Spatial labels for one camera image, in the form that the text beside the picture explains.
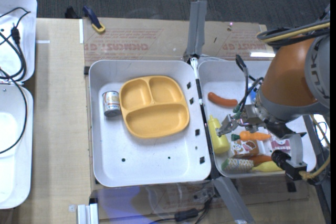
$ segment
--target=orange carrot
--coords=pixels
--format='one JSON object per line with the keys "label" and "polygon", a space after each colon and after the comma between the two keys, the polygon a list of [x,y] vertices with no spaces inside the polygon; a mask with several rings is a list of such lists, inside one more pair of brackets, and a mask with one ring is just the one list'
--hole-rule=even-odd
{"label": "orange carrot", "polygon": [[213,92],[208,93],[208,99],[211,102],[222,105],[222,106],[234,107],[238,104],[238,101],[236,99],[226,99],[226,98],[216,95]]}
{"label": "orange carrot", "polygon": [[255,132],[255,133],[250,133],[249,131],[241,131],[240,134],[240,140],[242,141],[249,141],[249,140],[267,140],[269,138],[271,138],[270,134],[264,134],[264,133],[259,133],[259,132]]}
{"label": "orange carrot", "polygon": [[253,161],[253,165],[256,167],[261,163],[270,162],[272,160],[271,156],[267,155],[255,155],[248,158],[250,161]]}

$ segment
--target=gray metal bar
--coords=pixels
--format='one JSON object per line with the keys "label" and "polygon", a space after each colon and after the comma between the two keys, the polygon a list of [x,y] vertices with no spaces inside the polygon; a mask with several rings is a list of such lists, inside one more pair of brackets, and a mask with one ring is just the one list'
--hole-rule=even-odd
{"label": "gray metal bar", "polygon": [[[328,150],[323,150],[323,146],[321,141],[318,138],[317,133],[313,127],[313,122],[308,115],[303,116],[304,122],[307,127],[308,135],[313,146],[317,165],[316,169],[321,167],[321,165],[326,161],[328,158],[329,152]],[[320,205],[324,214],[325,222],[331,223],[331,176],[330,174],[326,176],[322,184],[316,186],[316,191],[318,193],[318,197],[320,200]]]}
{"label": "gray metal bar", "polygon": [[206,15],[206,0],[198,0],[191,2],[190,19],[189,19],[189,34],[186,54],[198,55],[202,54],[202,46],[205,43],[204,26]]}
{"label": "gray metal bar", "polygon": [[255,224],[251,213],[230,178],[219,177],[213,180],[213,184],[237,224]]}

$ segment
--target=red sausage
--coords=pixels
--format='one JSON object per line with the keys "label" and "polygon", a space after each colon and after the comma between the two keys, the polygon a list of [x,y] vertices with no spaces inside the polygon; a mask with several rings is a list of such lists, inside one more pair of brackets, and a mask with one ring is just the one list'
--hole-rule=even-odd
{"label": "red sausage", "polygon": [[214,94],[213,92],[208,93],[208,99],[211,102],[222,106],[234,107],[238,104],[238,101],[236,99],[226,99]]}

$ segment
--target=blue clamp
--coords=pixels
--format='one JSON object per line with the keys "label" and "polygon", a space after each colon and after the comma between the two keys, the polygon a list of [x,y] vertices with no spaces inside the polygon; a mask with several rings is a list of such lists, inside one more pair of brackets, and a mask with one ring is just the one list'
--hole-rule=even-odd
{"label": "blue clamp", "polygon": [[88,6],[84,6],[83,12],[86,16],[89,16],[94,30],[96,30],[98,33],[103,33],[105,31],[105,26],[99,22],[98,18],[91,8],[89,8]]}

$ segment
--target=yellow bottle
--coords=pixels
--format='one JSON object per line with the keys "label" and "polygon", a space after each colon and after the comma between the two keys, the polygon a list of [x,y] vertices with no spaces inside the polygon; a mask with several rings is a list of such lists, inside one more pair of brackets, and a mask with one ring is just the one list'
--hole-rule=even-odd
{"label": "yellow bottle", "polygon": [[208,127],[211,136],[212,148],[215,154],[221,154],[227,152],[230,149],[230,144],[226,135],[222,135],[221,137],[217,136],[216,128],[220,128],[220,126],[221,125],[218,119],[213,118],[212,115],[210,115],[208,120]]}
{"label": "yellow bottle", "polygon": [[277,172],[277,171],[283,171],[283,170],[275,162],[268,161],[268,162],[261,163],[256,167],[253,167],[252,171]]}

